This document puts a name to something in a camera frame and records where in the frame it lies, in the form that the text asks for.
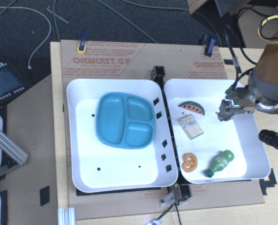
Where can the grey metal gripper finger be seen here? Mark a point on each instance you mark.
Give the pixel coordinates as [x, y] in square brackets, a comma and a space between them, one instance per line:
[223, 109]
[231, 111]

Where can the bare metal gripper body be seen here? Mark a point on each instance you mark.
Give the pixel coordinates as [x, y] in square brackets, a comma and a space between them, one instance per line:
[244, 102]

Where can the white plastic tray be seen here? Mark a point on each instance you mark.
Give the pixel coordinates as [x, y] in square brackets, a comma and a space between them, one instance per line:
[120, 167]
[223, 139]

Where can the toy watermelon slice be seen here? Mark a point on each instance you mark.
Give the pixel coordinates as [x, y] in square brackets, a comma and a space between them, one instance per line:
[192, 107]

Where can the white patterned packet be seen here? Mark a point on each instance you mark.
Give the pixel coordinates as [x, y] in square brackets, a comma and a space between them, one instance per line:
[190, 126]

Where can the green plastic bottle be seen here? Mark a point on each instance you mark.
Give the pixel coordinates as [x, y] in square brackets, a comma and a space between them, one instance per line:
[219, 162]

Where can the thin black rod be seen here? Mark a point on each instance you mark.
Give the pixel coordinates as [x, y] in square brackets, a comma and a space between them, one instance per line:
[168, 117]

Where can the orange toy pretzel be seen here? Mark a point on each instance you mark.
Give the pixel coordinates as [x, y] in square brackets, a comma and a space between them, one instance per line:
[187, 166]

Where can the brown cardboard board red print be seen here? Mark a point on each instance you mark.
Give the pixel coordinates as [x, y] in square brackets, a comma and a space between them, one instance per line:
[134, 60]

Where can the blue divided plate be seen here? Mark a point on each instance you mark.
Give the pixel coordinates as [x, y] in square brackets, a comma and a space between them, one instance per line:
[113, 121]

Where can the black cylinder on white bracket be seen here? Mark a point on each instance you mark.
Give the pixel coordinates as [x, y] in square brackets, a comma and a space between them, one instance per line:
[270, 137]

